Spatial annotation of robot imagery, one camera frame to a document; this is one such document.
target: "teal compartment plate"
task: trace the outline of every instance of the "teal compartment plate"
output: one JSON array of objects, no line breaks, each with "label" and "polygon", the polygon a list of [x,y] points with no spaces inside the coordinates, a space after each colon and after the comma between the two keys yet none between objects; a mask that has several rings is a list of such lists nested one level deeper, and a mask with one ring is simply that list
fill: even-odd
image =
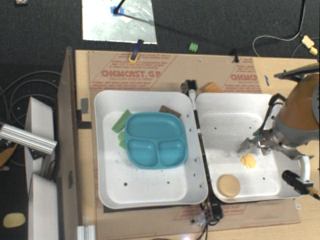
[{"label": "teal compartment plate", "polygon": [[125,123],[129,160],[143,169],[168,169],[182,165],[188,154],[186,131],[173,114],[140,112]]}]

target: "silver metal sheet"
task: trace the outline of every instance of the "silver metal sheet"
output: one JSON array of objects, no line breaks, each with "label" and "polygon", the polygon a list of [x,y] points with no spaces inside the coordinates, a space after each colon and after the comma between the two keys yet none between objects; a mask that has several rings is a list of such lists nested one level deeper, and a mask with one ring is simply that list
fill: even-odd
[{"label": "silver metal sheet", "polygon": [[121,0],[82,0],[82,37],[84,40],[157,44],[151,0],[126,0],[121,15],[113,7]]}]

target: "black floor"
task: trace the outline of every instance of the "black floor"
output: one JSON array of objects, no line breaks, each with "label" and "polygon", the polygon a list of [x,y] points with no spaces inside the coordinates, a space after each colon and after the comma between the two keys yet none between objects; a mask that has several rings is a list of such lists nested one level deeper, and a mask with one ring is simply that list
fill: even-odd
[{"label": "black floor", "polygon": [[[18,78],[39,71],[60,72],[67,46],[75,49],[131,51],[133,44],[82,40],[82,0],[29,0],[28,6],[16,7],[14,0],[0,0],[0,86],[6,90]],[[228,55],[234,48],[241,56],[255,56],[253,40],[262,35],[293,37],[299,27],[302,0],[152,0],[157,45],[144,45],[144,52],[188,53],[191,42],[199,45],[198,53]],[[301,34],[319,38],[320,0],[306,0]],[[263,57],[292,56],[301,38],[284,42],[260,39],[256,50]],[[315,41],[319,49],[319,39]],[[296,58],[319,58],[300,47]],[[59,76],[51,73],[23,78],[5,91],[8,109],[26,94],[55,97],[56,90],[46,80],[58,84]],[[39,100],[54,107],[48,98]],[[28,99],[12,108],[24,123]],[[0,96],[0,117],[7,113]],[[11,114],[9,122],[19,126]],[[23,152],[12,157],[23,163]],[[0,240],[27,239],[27,224],[5,229],[3,217],[21,212],[28,216],[28,197],[24,168],[8,162],[9,171],[0,171]]]}]

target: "cardboard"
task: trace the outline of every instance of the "cardboard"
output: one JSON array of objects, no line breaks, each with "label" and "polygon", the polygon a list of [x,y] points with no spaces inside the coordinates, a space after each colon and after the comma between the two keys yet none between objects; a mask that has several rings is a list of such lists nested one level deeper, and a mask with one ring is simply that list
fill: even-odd
[{"label": "cardboard", "polygon": [[[123,88],[125,90],[176,92],[179,91],[181,83],[186,79],[197,80],[198,92],[201,92],[200,89],[205,85],[215,82],[224,91],[230,90],[232,92],[234,90],[235,92],[240,92],[240,88],[243,88],[241,90],[244,93],[259,93],[262,91],[263,93],[274,94],[278,92],[279,88],[282,91],[281,93],[286,96],[294,83],[289,82],[285,86],[283,81],[273,79],[273,74],[281,72],[283,69],[290,70],[314,63],[314,60],[269,60],[269,58],[242,57],[240,58],[240,63],[242,61],[247,66],[240,67],[241,64],[235,64],[234,58],[231,56],[147,53],[148,59],[147,57],[143,58],[143,56],[141,59],[141,62],[145,62],[144,67],[146,67],[143,70],[142,68],[128,66],[126,63],[127,55],[129,56],[129,53],[126,52],[76,51],[76,98],[78,110],[81,110],[81,99],[88,99],[92,105],[91,101],[93,101],[95,94],[103,89],[121,90]],[[123,71],[128,76],[112,75],[115,74],[112,73],[114,71]],[[135,71],[139,71],[139,73],[136,75],[129,73]],[[244,72],[243,75],[245,76],[249,75],[249,77],[241,79],[241,72]],[[266,75],[269,77],[269,85],[266,83]],[[235,83],[236,88],[228,87],[229,89],[227,89],[229,82]],[[94,115],[92,111],[93,107],[90,106],[88,112],[82,114],[82,120],[91,121],[91,117]],[[96,225],[97,239],[141,239],[143,237],[155,238],[155,236],[164,235],[172,235],[170,239],[181,239],[182,236],[197,238],[202,228],[191,225],[190,219],[201,211],[199,205],[105,212],[106,209],[100,202],[97,192],[98,174],[95,164],[96,156],[94,155],[96,148],[94,118],[92,118],[92,126],[92,130],[78,130],[79,140],[84,141],[79,141],[78,143],[79,177],[83,179],[79,185],[80,196],[78,201],[81,203],[82,214],[86,218],[85,224]],[[319,148],[317,147],[319,147],[319,142],[311,143],[307,146],[308,152],[316,153],[319,158],[319,155],[317,155],[317,153],[319,154]],[[316,170],[317,164],[319,164],[318,159],[311,161],[311,167],[313,168],[311,178],[315,181],[316,186],[319,184],[319,172]],[[304,222],[299,226],[296,224],[300,220],[295,202],[292,199],[288,199],[223,206],[224,218],[215,227],[210,227],[209,231],[215,231],[214,237],[217,239],[265,239],[268,238],[267,236],[272,239],[283,239],[284,234],[287,238],[299,239],[294,229],[301,233],[304,232],[305,236],[305,226],[311,225],[311,237],[315,232],[319,232],[314,221],[320,221],[319,212],[316,212],[317,209],[319,211],[320,206],[310,200],[308,196],[300,198],[298,202],[302,203],[304,209],[307,208],[300,212]]]}]

